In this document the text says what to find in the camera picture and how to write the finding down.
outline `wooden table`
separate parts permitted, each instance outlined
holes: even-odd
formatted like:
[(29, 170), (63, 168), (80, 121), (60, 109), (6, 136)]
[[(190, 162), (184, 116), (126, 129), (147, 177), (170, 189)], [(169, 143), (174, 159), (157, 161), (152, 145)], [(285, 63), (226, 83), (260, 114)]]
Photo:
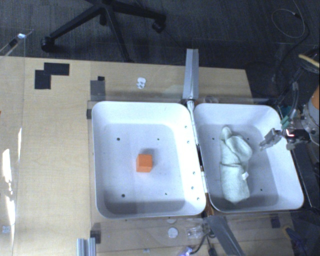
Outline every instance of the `wooden table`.
[[(97, 80), (98, 76), (105, 77), (107, 95), (165, 98), (176, 94), (179, 97), (185, 68), (62, 59), (23, 60), (18, 57), (10, 57), (8, 65), (14, 67), (23, 61), (23, 125), (13, 255), (74, 256), (77, 239), (87, 239), (92, 225), (86, 117), (90, 81)], [(35, 70), (43, 70), (45, 62), (70, 64), (69, 76), (54, 75), (50, 90), (35, 89)], [(136, 87), (138, 77), (146, 78), (143, 90)], [(0, 87), (5, 83), (5, 79), (0, 80)], [(200, 96), (251, 97), (244, 70), (201, 67), (199, 85)], [(270, 255), (280, 255), (281, 248), (281, 255), (293, 255), (290, 242), (282, 232), (275, 232), (269, 222), (257, 224), (261, 219), (246, 219), (244, 225), (239, 219), (234, 221), (233, 225), (238, 227), (236, 237), (244, 237), (250, 229), (250, 235), (247, 235), (251, 238), (240, 240), (244, 251), (257, 255), (268, 248)], [(262, 235), (259, 239), (252, 237), (262, 229), (267, 238)], [(218, 241), (215, 246), (223, 253)], [(175, 256), (181, 249), (152, 248), (150, 252), (138, 249), (98, 255)], [(203, 246), (197, 255), (207, 253), (208, 249)]]

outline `white towel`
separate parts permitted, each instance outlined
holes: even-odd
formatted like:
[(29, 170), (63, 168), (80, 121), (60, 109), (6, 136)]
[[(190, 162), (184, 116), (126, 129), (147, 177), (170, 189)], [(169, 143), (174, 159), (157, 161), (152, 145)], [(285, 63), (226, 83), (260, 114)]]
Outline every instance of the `white towel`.
[(232, 135), (227, 126), (221, 130), (220, 150), (222, 193), (226, 200), (236, 204), (250, 196), (247, 170), (253, 152), (248, 143), (241, 136)]

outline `black office chair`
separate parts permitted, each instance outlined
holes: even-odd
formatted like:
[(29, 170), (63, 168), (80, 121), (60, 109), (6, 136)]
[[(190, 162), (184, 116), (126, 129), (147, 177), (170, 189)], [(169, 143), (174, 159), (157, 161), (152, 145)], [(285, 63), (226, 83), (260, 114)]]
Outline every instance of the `black office chair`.
[(120, 49), (123, 60), (125, 62), (132, 62), (125, 45), (125, 41), (119, 29), (115, 12), (154, 19), (152, 28), (158, 33), (161, 33), (166, 27), (166, 16), (154, 11), (146, 10), (138, 6), (115, 0), (86, 1), (93, 4), (93, 6), (51, 33), (50, 36), (46, 36), (41, 40), (41, 49), (43, 51), (52, 52), (54, 50), (55, 40), (57, 38), (100, 15), (100, 24), (102, 26), (109, 25), (109, 27), (111, 28), (111, 31), (116, 38), (116, 43)]

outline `orange block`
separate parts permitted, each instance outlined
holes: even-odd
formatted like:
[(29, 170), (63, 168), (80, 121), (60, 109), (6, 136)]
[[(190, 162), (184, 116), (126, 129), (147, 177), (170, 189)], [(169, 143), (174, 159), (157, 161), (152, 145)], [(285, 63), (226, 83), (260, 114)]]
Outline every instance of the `orange block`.
[(136, 158), (136, 171), (139, 173), (150, 173), (152, 169), (152, 155), (139, 154)]

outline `white plastic tray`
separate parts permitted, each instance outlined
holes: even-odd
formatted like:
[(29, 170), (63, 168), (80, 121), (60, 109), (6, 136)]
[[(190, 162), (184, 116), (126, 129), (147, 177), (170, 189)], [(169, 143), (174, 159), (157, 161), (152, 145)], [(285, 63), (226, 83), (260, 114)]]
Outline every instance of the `white plastic tray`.
[[(200, 150), (212, 205), (226, 213), (264, 212), (298, 209), (304, 195), (290, 151), (283, 139), (260, 151), (271, 128), (281, 129), (280, 117), (264, 105), (199, 104), (194, 110)], [(242, 136), (253, 150), (247, 183), (250, 197), (238, 204), (224, 199), (220, 181), (219, 135), (228, 126)]]
[[(192, 216), (206, 197), (189, 111), (177, 103), (103, 101), (92, 109), (96, 206), (109, 219)], [(150, 173), (136, 172), (152, 154)]]

